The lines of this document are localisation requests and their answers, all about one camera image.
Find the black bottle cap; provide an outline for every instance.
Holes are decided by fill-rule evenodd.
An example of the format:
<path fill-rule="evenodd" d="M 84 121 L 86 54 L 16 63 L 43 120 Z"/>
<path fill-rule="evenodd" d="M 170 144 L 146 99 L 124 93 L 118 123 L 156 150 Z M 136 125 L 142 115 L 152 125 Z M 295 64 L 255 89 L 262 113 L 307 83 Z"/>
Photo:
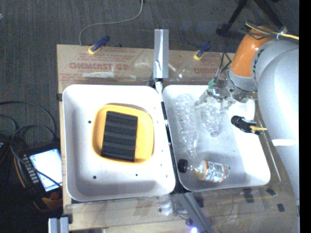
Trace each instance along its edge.
<path fill-rule="evenodd" d="M 180 159 L 177 163 L 178 171 L 181 173 L 185 173 L 187 171 L 188 161 L 185 159 Z"/>

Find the gray carpet floor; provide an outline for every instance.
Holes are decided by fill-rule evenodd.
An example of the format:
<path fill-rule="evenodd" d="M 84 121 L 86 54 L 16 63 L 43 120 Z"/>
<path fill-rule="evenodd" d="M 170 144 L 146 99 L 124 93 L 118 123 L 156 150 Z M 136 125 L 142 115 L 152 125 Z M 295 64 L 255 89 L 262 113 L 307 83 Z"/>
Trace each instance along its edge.
<path fill-rule="evenodd" d="M 210 51 L 235 52 L 246 21 L 274 29 L 269 18 L 250 0 L 227 36 L 216 29 L 231 17 L 239 0 L 144 0 L 140 15 L 130 21 L 96 25 L 81 35 L 83 45 L 94 44 L 105 35 L 108 46 L 154 47 L 154 29 L 168 29 L 170 49 L 198 50 L 210 40 Z M 267 0 L 287 27 L 299 35 L 299 0 Z M 0 0 L 0 102 L 25 101 L 48 110 L 59 127 L 57 94 L 57 44 L 79 45 L 85 27 L 135 17 L 140 0 Z M 14 118 L 19 127 L 40 124 L 52 127 L 42 110 L 27 104 L 0 105 L 0 114 Z M 12 125 L 0 117 L 0 133 L 11 135 Z M 35 130 L 29 145 L 49 140 Z M 47 218 L 36 211 L 24 194 L 12 168 L 1 187 L 0 232 L 46 232 Z"/>

